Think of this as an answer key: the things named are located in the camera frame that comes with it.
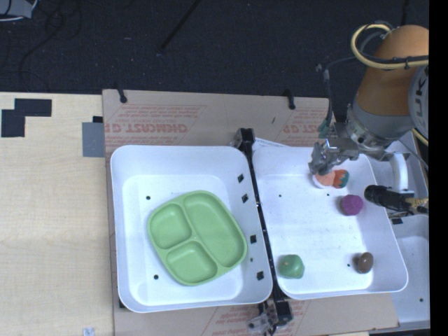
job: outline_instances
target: metal bracket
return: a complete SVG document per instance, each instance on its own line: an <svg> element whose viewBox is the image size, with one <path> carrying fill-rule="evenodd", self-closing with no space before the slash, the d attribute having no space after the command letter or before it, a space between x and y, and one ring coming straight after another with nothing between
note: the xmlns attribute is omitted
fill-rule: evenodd
<svg viewBox="0 0 448 336"><path fill-rule="evenodd" d="M83 336L95 336L95 329L94 328L84 328Z"/></svg>
<svg viewBox="0 0 448 336"><path fill-rule="evenodd" d="M270 246L270 241L269 241L269 236L267 234L267 230L266 230L266 222L265 222L265 218L263 216L263 210L261 207L261 201L260 201L260 195L258 192L258 186L257 186L257 179L256 179L256 175L255 175L255 171L253 168L253 162L252 162L252 154L253 154L253 150L252 150L252 145L255 143L255 134L253 133L253 129L252 128L239 128L237 133L234 136L233 141L230 143L231 146L234 146L235 148L238 148L241 152L243 152L247 158L247 162L249 165L249 170L251 172L251 178L252 178L252 186L253 186L253 191L255 194L255 202L257 205L257 210L258 210L258 217L260 219L260 224L261 224L261 228L262 228L262 232L263 232L263 238L265 240L265 245L266 245L266 252L267 252L267 257L269 260L269 267L271 269L271 275L272 275L272 282L273 282L273 287L272 287L272 298L274 300L274 308L272 307L267 307L267 304L261 304L259 305L262 306L264 305L266 309L269 310L270 314L267 318L267 320L274 320L275 323L273 323L273 331L271 333L271 335L274 334L275 332L275 328L277 328L277 326L283 326L286 325L290 320L293 319L293 315L291 313L291 308L288 304L288 301L286 300L287 296L284 294L284 292L280 289L279 284L277 282L277 274L275 272L275 267L274 267L274 259L272 256L272 250L271 250L271 246ZM253 328L256 328L256 325L260 326L264 323L264 316L261 316L260 318L257 318L256 320L253 320L255 323L253 324Z"/></svg>
<svg viewBox="0 0 448 336"><path fill-rule="evenodd" d="M255 335L265 335L277 324L279 318L274 305L268 306L258 316L247 321L248 331Z"/></svg>

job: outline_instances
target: black tape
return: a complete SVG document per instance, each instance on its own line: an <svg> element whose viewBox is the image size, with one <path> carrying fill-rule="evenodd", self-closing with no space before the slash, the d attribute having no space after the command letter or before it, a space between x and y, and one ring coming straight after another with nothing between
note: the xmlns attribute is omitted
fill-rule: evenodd
<svg viewBox="0 0 448 336"><path fill-rule="evenodd" d="M51 99L15 99L14 109L1 111L1 136L25 137L25 117L51 117Z"/></svg>

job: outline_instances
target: orange object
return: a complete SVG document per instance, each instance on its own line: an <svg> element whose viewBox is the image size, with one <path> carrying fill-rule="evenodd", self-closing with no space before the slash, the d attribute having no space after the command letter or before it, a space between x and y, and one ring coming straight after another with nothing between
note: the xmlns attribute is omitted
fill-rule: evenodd
<svg viewBox="0 0 448 336"><path fill-rule="evenodd" d="M319 175L319 173L316 173L315 175L313 175L313 181L320 188L329 187L333 185L333 182L335 181L335 175L336 173L333 170L323 176Z"/></svg>
<svg viewBox="0 0 448 336"><path fill-rule="evenodd" d="M343 188L349 181L350 174L345 169L335 170L335 180L333 181L333 187Z"/></svg>

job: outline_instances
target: cardboard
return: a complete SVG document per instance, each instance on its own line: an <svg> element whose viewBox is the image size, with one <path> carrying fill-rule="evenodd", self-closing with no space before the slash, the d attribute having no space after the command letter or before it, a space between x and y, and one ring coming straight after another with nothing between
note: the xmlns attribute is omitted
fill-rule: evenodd
<svg viewBox="0 0 448 336"><path fill-rule="evenodd" d="M208 307L149 314L120 307L116 280L113 198L110 184L112 152L126 144L169 146L230 145L239 128L253 128L255 137L287 146L312 146L326 117L328 100L234 94L200 94L125 90L103 91L108 215L111 243L115 334L124 335L252 335L246 322L258 306ZM293 320L275 335L328 335L398 327L389 294L291 300Z"/></svg>

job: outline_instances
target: purple ball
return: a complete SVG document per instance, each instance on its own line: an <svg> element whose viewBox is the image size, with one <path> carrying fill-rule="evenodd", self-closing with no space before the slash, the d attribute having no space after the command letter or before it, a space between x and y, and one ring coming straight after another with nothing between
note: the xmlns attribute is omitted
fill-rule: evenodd
<svg viewBox="0 0 448 336"><path fill-rule="evenodd" d="M342 212L347 216L355 216L363 208L364 202L361 197L348 194L341 199Z"/></svg>

